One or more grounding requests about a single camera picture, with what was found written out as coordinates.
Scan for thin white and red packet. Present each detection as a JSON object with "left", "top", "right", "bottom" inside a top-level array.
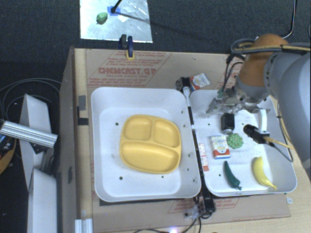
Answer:
[{"left": 197, "top": 143, "right": 210, "bottom": 172}]

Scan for green lumpy toy fruit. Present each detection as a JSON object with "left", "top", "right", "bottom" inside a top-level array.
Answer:
[{"left": 96, "top": 12, "right": 108, "bottom": 25}]

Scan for white plastic tray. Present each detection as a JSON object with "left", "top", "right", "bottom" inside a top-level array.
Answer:
[
  {"left": 90, "top": 86, "right": 203, "bottom": 202},
  {"left": 189, "top": 89, "right": 298, "bottom": 197}
]

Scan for yellow banana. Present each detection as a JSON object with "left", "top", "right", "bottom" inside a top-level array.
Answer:
[{"left": 251, "top": 156, "right": 278, "bottom": 192}]

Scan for black cylinder on white bracket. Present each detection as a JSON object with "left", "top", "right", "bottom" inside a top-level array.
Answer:
[{"left": 243, "top": 108, "right": 271, "bottom": 145}]

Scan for brown cardboard board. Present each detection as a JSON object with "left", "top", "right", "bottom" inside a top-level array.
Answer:
[{"left": 85, "top": 48, "right": 292, "bottom": 222}]

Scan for green grapes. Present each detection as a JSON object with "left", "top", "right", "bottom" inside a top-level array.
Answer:
[{"left": 226, "top": 133, "right": 244, "bottom": 150}]

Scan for yellow divided plate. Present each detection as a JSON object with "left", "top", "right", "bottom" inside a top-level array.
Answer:
[{"left": 119, "top": 114, "right": 183, "bottom": 175}]

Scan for small black can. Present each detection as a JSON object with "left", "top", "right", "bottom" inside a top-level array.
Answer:
[{"left": 220, "top": 113, "right": 235, "bottom": 134}]

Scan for white carton with yellow print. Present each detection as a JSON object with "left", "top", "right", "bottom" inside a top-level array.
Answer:
[{"left": 190, "top": 72, "right": 211, "bottom": 91}]

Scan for black block with thin wires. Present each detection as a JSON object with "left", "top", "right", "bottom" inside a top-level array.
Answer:
[
  {"left": 197, "top": 195, "right": 216, "bottom": 215},
  {"left": 175, "top": 77, "right": 191, "bottom": 92}
]

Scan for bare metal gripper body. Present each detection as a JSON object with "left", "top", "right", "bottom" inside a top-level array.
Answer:
[{"left": 218, "top": 88, "right": 262, "bottom": 113}]

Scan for dark green pepper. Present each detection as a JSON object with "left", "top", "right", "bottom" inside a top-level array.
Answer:
[{"left": 223, "top": 160, "right": 242, "bottom": 191}]

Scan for red and white carton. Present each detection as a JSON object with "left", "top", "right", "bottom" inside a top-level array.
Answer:
[{"left": 209, "top": 135, "right": 231, "bottom": 160}]

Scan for thin black and white rod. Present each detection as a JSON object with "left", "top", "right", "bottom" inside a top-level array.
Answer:
[{"left": 183, "top": 86, "right": 208, "bottom": 199}]

